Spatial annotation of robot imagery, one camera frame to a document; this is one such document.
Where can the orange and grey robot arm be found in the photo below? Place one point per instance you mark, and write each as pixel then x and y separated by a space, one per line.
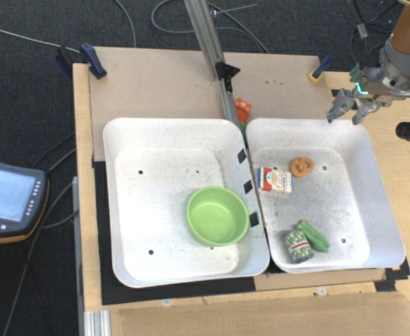
pixel 406 30

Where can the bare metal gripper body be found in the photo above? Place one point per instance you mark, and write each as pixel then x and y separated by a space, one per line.
pixel 390 87

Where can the green can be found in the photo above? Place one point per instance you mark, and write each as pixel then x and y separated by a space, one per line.
pixel 297 246

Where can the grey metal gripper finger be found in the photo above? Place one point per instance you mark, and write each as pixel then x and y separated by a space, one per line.
pixel 340 104
pixel 365 110

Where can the white plastic tray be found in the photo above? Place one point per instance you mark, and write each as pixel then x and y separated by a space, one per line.
pixel 149 205
pixel 334 205

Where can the red and white carton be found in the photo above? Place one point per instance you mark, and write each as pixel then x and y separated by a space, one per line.
pixel 274 181

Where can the brown pretzel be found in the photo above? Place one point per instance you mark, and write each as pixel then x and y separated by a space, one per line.
pixel 300 168

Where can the flat brown board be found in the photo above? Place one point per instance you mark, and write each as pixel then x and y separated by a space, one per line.
pixel 156 89

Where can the red packet with yellow star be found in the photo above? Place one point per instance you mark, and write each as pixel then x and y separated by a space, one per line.
pixel 242 110

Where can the green bowl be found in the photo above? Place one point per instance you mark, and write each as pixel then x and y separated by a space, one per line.
pixel 217 217

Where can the green pea pod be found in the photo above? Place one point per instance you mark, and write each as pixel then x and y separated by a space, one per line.
pixel 315 238

